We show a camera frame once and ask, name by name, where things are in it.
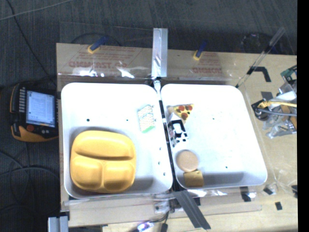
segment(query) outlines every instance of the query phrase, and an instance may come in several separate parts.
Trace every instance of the wooden table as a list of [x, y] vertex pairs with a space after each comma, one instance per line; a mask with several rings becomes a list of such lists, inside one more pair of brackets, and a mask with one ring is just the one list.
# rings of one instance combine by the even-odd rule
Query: wooden table
[[[58, 91], [65, 84], [75, 81], [97, 82], [93, 77], [76, 77], [69, 74], [69, 65], [93, 56], [85, 56], [85, 46], [78, 44], [57, 44]], [[144, 66], [144, 72], [151, 69], [152, 49], [134, 48], [124, 56], [126, 68]], [[257, 59], [258, 54], [242, 53], [203, 53], [200, 62], [193, 60], [191, 51], [168, 51], [168, 76], [191, 82], [212, 82], [213, 79], [225, 80], [226, 84], [235, 85], [250, 65]], [[98, 60], [102, 66], [104, 58]], [[119, 71], [113, 65], [117, 59], [109, 61], [109, 68], [103, 69], [105, 76], [108, 73], [119, 78]], [[267, 184], [276, 188], [276, 193], [268, 195], [261, 190], [256, 192], [252, 202], [244, 202], [237, 193], [226, 196], [201, 198], [200, 210], [205, 215], [213, 232], [269, 232], [269, 231], [297, 231], [298, 208], [297, 198], [293, 196], [290, 185], [297, 185], [297, 135], [268, 138], [262, 130], [263, 122], [255, 118], [250, 104], [262, 99], [261, 92], [271, 92], [273, 96], [284, 81], [280, 73], [297, 64], [297, 56], [267, 55], [260, 64], [268, 70], [271, 82], [266, 82], [263, 74], [254, 72], [244, 86], [239, 88], [247, 102], [247, 108], [258, 138], [268, 171]], [[138, 81], [138, 78], [126, 82]], [[61, 136], [61, 104], [59, 102], [59, 129], [60, 129], [60, 177], [61, 203], [63, 210], [70, 210], [69, 227], [93, 226], [108, 224], [103, 227], [105, 232], [128, 232], [136, 228], [143, 221], [162, 216], [156, 213], [154, 202], [145, 197], [120, 200], [90, 200], [81, 203], [70, 201], [63, 184], [63, 148]], [[280, 202], [282, 210], [277, 210], [275, 203]], [[161, 223], [155, 223], [148, 231], [160, 231]], [[195, 229], [184, 211], [178, 210], [169, 215], [167, 224], [169, 232], [203, 231]]]

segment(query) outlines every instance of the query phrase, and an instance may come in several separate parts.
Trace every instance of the wooden surface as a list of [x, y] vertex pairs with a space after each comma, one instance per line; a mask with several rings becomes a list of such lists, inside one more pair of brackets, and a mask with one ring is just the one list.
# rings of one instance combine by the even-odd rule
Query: wooden surface
[[[76, 55], [79, 45], [58, 44], [57, 66], [58, 71]], [[151, 49], [143, 49], [141, 62], [149, 59]], [[169, 50], [169, 74], [173, 76], [190, 76], [200, 78], [206, 76], [207, 69], [220, 70], [214, 77], [230, 78], [232, 85], [237, 83], [248, 67], [256, 60], [258, 54], [239, 53], [209, 53], [212, 64], [197, 67], [191, 60], [193, 52]], [[248, 111], [258, 138], [268, 171], [267, 184], [277, 188], [275, 195], [268, 195], [262, 190], [252, 202], [243, 202], [236, 193], [228, 197], [206, 197], [201, 199], [201, 211], [205, 214], [213, 232], [287, 232], [297, 231], [298, 208], [297, 198], [293, 196], [290, 185], [297, 184], [297, 135], [286, 135], [269, 139], [262, 130], [263, 122], [257, 120], [252, 113], [250, 104], [261, 100], [261, 92], [271, 92], [273, 96], [283, 85], [280, 73], [297, 64], [296, 56], [267, 55], [260, 66], [268, 70], [271, 82], [265, 82], [263, 74], [255, 72], [247, 80], [245, 86], [239, 88], [247, 102]], [[74, 77], [58, 76], [58, 87], [61, 89], [66, 83], [72, 82]], [[60, 173], [61, 173], [61, 201], [63, 209], [68, 209], [68, 195], [63, 185], [63, 152], [60, 136]], [[275, 202], [280, 202], [282, 210], [277, 210]], [[128, 200], [91, 201], [82, 204], [70, 205], [70, 227], [108, 224], [103, 228], [107, 232], [128, 232], [136, 228], [143, 220], [159, 218], [162, 215], [155, 212], [154, 202], [148, 198], [138, 197]], [[172, 213], [167, 221], [169, 232], [202, 231], [193, 227], [183, 211]], [[148, 231], [160, 231], [160, 224], [156, 223]]]

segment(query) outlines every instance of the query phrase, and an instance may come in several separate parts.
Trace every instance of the black floor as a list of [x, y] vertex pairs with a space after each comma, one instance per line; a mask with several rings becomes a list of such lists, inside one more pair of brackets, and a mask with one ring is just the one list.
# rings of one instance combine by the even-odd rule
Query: black floor
[[47, 218], [58, 213], [58, 140], [14, 139], [9, 114], [14, 84], [55, 76], [56, 43], [109, 35], [113, 45], [151, 48], [153, 28], [168, 28], [169, 49], [196, 50], [206, 40], [205, 51], [260, 53], [283, 27], [272, 53], [297, 54], [297, 0], [75, 0], [32, 11], [63, 1], [0, 0], [2, 232], [47, 231]]

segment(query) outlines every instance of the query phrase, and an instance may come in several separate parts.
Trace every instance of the yellow divided plate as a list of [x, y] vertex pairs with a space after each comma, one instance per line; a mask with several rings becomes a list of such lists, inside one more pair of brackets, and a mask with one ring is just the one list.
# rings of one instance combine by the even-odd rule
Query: yellow divided plate
[[136, 150], [131, 139], [108, 131], [87, 130], [74, 140], [70, 157], [72, 181], [81, 189], [119, 193], [132, 186]]

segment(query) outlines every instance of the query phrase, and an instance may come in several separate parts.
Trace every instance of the red button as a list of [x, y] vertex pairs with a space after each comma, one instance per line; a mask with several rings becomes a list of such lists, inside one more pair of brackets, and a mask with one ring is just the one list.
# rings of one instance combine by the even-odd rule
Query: red button
[[27, 131], [34, 131], [33, 125], [27, 125]]

